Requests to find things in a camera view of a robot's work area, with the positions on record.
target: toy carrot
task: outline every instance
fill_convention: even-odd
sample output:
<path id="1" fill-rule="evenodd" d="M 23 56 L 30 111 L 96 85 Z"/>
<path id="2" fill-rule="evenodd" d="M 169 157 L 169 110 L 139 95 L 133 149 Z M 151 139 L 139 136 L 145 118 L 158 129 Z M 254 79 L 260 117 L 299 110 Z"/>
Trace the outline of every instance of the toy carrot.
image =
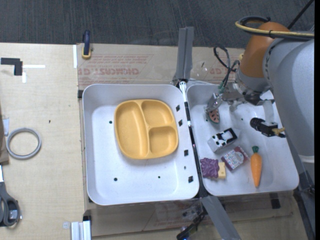
<path id="1" fill-rule="evenodd" d="M 261 170 L 262 170 L 262 157 L 258 154 L 259 148 L 257 146 L 252 147 L 253 155 L 250 158 L 251 172 L 254 181 L 254 185 L 257 188 L 260 184 Z"/>

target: yellow cable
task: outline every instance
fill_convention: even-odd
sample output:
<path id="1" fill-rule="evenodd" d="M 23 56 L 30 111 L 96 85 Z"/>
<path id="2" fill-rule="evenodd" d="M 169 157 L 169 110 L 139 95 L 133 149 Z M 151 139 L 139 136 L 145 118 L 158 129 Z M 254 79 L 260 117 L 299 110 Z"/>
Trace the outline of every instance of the yellow cable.
<path id="1" fill-rule="evenodd" d="M 285 128 L 282 127 L 282 128 L 274 128 L 274 129 L 271 129 L 275 135 L 279 135 L 280 133 L 284 132 L 285 131 Z"/>
<path id="2" fill-rule="evenodd" d="M 261 22 L 261 21 L 258 21 L 258 20 L 251 20 L 249 21 L 250 23 L 253 23 L 253 22 Z M 267 30 L 261 30 L 261 29 L 257 29 L 257 28 L 252 28 L 252 27 L 248 27 L 248 26 L 244 26 L 244 25 L 241 25 L 239 23 L 239 21 L 236 21 L 235 22 L 235 25 L 239 28 L 239 29 L 242 29 L 244 31 L 248 31 L 248 32 L 251 32 L 251 33 L 256 33 L 256 34 L 264 34 L 264 35 L 268 35 L 268 36 L 271 36 L 272 35 L 282 35 L 282 36 L 292 36 L 292 37 L 301 37 L 301 38 L 314 38 L 315 37 L 315 34 L 312 34 L 312 33 L 298 33 L 298 32 L 285 32 L 285 31 L 267 31 Z"/>

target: black cable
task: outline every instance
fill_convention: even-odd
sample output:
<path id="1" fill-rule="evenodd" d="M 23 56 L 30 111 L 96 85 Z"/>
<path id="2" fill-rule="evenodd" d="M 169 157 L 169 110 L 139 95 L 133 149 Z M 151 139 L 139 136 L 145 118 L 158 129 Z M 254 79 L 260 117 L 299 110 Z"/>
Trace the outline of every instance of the black cable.
<path id="1" fill-rule="evenodd" d="M 238 22 L 243 26 L 245 26 L 247 22 L 266 23 L 269 21 L 271 21 L 270 17 L 264 18 L 264 17 L 256 16 L 256 15 L 245 16 L 245 17 L 242 17 L 241 19 L 238 20 Z"/>
<path id="2" fill-rule="evenodd" d="M 225 52 L 226 55 L 226 64 L 220 59 L 219 54 L 217 53 L 217 48 L 220 48 L 221 50 L 223 50 Z M 240 61 L 239 60 L 235 60 L 232 64 L 232 66 L 230 66 L 230 56 L 228 53 L 228 50 L 226 48 L 224 48 L 223 46 L 217 46 L 213 48 L 213 54 L 214 56 L 217 58 L 217 60 L 227 69 L 226 75 L 224 77 L 224 79 L 222 80 L 222 86 L 226 87 L 227 83 L 228 83 L 228 79 L 229 79 L 229 75 L 231 72 L 236 72 L 237 69 L 234 69 L 234 67 L 236 65 L 240 65 Z"/>
<path id="3" fill-rule="evenodd" d="M 299 14 L 294 18 L 294 20 L 290 23 L 290 25 L 287 27 L 288 29 L 291 29 L 293 25 L 297 22 L 297 20 L 304 14 L 304 12 L 308 9 L 308 7 L 314 2 L 314 0 L 310 0 L 303 9 L 299 12 Z"/>

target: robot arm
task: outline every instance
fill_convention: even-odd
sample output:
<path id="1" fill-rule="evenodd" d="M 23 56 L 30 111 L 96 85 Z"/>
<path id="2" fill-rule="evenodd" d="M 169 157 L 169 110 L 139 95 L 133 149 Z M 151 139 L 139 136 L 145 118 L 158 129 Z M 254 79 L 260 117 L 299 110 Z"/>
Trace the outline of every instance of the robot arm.
<path id="1" fill-rule="evenodd" d="M 262 22 L 255 32 L 245 26 L 252 20 Z M 236 79 L 228 83 L 222 99 L 231 105 L 230 110 L 246 102 L 260 106 L 265 102 L 260 96 L 270 90 L 296 151 L 300 156 L 314 156 L 314 34 L 290 32 L 260 17 L 247 17 L 236 25 L 253 36 Z"/>

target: scissors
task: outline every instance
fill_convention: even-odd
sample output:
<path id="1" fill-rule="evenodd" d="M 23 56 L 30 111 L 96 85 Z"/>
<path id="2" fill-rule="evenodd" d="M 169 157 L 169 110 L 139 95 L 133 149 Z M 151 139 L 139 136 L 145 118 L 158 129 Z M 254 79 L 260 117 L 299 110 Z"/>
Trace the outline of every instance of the scissors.
<path id="1" fill-rule="evenodd" d="M 13 226 L 20 219 L 20 214 L 18 202 L 7 193 L 0 164 L 0 225 Z"/>

